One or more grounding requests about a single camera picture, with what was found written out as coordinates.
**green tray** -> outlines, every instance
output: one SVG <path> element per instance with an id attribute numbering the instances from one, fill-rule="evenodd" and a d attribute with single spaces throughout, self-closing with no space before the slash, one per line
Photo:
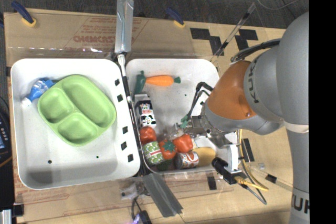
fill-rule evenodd
<path id="1" fill-rule="evenodd" d="M 116 120 L 110 99 L 88 78 L 68 76 L 38 100 L 38 112 L 66 143 L 82 146 L 96 139 Z"/>

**toy can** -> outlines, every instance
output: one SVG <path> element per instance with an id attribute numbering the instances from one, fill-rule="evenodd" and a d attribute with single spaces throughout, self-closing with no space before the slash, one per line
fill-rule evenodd
<path id="1" fill-rule="evenodd" d="M 198 165 L 200 161 L 196 152 L 177 153 L 175 159 L 176 169 L 193 168 Z"/>
<path id="2" fill-rule="evenodd" d="M 164 161 L 162 152 L 157 141 L 149 142 L 143 146 L 143 152 L 150 165 Z"/>

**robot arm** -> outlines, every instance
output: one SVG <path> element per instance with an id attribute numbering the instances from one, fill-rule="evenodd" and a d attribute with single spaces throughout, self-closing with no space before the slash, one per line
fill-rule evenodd
<path id="1" fill-rule="evenodd" d="M 193 126 L 217 146 L 225 134 L 246 129 L 269 134 L 286 127 L 293 159 L 290 224 L 309 223 L 309 14 L 298 17 L 280 44 L 253 62 L 238 61 L 220 78 Z"/>

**toy tomato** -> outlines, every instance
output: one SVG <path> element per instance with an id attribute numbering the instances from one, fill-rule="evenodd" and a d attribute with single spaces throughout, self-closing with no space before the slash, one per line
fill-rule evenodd
<path id="1" fill-rule="evenodd" d="M 153 128 L 145 126 L 140 129 L 140 142 L 145 145 L 156 140 L 156 132 Z"/>
<path id="2" fill-rule="evenodd" d="M 176 149 L 173 142 L 165 139 L 159 143 L 159 147 L 164 159 L 172 159 L 175 157 Z"/>
<path id="3" fill-rule="evenodd" d="M 187 153 L 193 149 L 193 141 L 188 134 L 183 134 L 182 136 L 175 138 L 173 143 L 177 152 Z"/>

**wooden surface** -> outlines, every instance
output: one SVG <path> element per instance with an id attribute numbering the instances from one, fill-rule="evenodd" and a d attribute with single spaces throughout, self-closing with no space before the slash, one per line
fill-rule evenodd
<path id="1" fill-rule="evenodd" d="M 83 16 L 92 16 L 43 10 L 31 10 L 31 12 L 45 23 L 54 20 L 56 16 L 56 20 L 62 16 L 69 16 L 73 19 L 72 22 L 61 21 L 63 24 L 72 23 L 72 25 L 82 25 L 80 21 L 83 20 Z M 5 14 L 7 59 L 10 65 L 20 58 L 34 58 L 32 50 L 28 49 L 32 44 L 37 46 L 52 40 L 53 46 L 63 48 L 64 41 L 69 41 L 69 37 L 74 36 L 74 33 L 69 31 L 57 39 L 57 35 L 60 35 L 57 28 L 46 33 L 47 27 L 44 24 L 34 30 L 26 29 L 16 16 L 18 15 Z M 114 18 L 114 16 L 97 16 Z M 221 75 L 228 67 L 231 56 L 238 52 L 236 41 L 233 39 L 225 49 L 224 56 L 214 59 L 209 40 L 193 39 L 191 35 L 191 28 L 208 29 L 211 36 L 220 37 L 223 42 L 234 28 L 232 25 L 186 22 L 184 28 L 179 28 L 169 20 L 137 18 L 135 21 L 142 28 L 133 29 L 135 34 L 131 54 L 133 58 L 212 59 Z M 18 33 L 14 31 L 17 28 L 22 29 L 21 35 L 15 34 Z M 284 33 L 283 29 L 244 26 L 243 29 L 255 30 L 258 36 L 258 40 L 247 41 L 249 46 L 280 38 Z M 28 52 L 27 54 L 22 53 L 22 49 L 17 49 L 17 47 L 22 47 L 23 40 L 25 40 L 24 51 Z M 253 60 L 256 56 L 257 54 L 253 54 L 247 60 Z M 14 128 L 12 128 L 12 138 L 14 163 L 16 163 L 15 132 L 13 130 Z M 151 197 L 145 197 L 139 200 L 140 206 L 148 211 L 152 223 L 287 223 L 290 210 L 292 164 L 286 130 L 282 128 L 265 136 L 244 131 L 243 138 L 249 139 L 254 154 L 255 161 L 250 163 L 254 175 L 269 188 L 268 192 L 263 192 L 267 205 L 263 205 L 240 186 L 228 185 L 216 173 L 214 176 L 217 190 L 209 190 L 205 174 L 187 175 L 184 179 L 168 176 L 166 177 L 167 184 L 184 208 L 183 213 L 175 217 L 163 218 Z M 121 200 L 120 196 L 120 188 L 131 183 L 128 179 L 35 191 L 28 189 L 20 182 L 17 166 L 14 168 L 16 202 L 25 204 L 25 214 L 18 218 L 18 223 L 131 223 L 131 201 Z M 287 188 L 265 180 L 267 174 L 277 177 L 279 181 L 285 183 Z"/>

